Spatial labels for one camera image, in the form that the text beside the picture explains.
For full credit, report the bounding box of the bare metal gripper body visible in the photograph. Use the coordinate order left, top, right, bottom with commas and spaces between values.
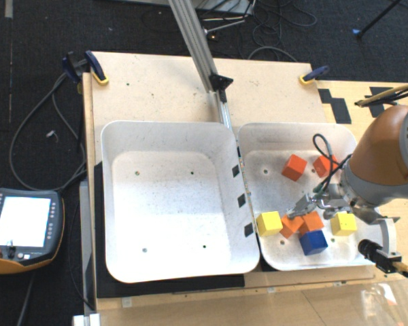
312, 183, 358, 219

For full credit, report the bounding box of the orange cube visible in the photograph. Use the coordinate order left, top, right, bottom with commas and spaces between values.
279, 214, 305, 239
281, 153, 308, 182
298, 211, 325, 236
312, 154, 339, 179

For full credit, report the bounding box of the white plastic tray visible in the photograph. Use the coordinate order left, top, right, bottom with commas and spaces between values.
100, 120, 261, 284
237, 122, 382, 272

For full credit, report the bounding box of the yellow cube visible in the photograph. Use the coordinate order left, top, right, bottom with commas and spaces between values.
256, 211, 284, 237
330, 211, 358, 237

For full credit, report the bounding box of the blue cube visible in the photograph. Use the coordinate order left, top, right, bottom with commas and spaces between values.
299, 230, 328, 257

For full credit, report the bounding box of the pale wood board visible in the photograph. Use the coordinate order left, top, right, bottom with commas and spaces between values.
89, 50, 377, 311

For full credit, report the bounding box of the black cylinder on white bracket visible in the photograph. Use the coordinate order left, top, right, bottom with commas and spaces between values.
352, 206, 405, 274

